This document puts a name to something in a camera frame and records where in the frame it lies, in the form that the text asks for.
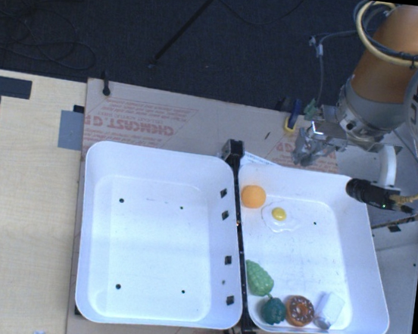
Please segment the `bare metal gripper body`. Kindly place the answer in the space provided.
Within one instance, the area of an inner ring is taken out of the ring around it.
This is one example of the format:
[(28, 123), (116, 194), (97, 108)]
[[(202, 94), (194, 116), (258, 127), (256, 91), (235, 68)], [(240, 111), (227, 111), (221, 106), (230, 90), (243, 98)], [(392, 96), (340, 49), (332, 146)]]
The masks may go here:
[(313, 138), (337, 149), (355, 145), (368, 152), (378, 152), (383, 147), (385, 133), (369, 126), (346, 108), (323, 105), (315, 119)]

